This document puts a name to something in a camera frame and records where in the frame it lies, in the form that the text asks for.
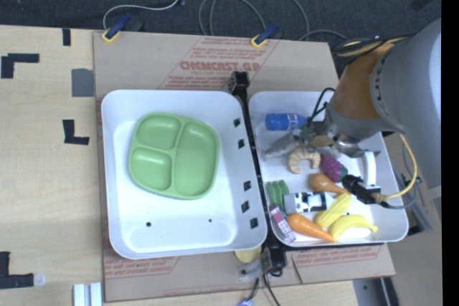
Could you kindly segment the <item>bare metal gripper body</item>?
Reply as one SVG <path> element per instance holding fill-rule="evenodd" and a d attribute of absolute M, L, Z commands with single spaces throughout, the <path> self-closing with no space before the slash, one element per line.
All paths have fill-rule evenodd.
<path fill-rule="evenodd" d="M 311 147 L 328 147 L 340 152 L 357 152 L 361 150 L 358 141 L 346 135 L 309 135 L 305 138 L 305 142 Z"/>

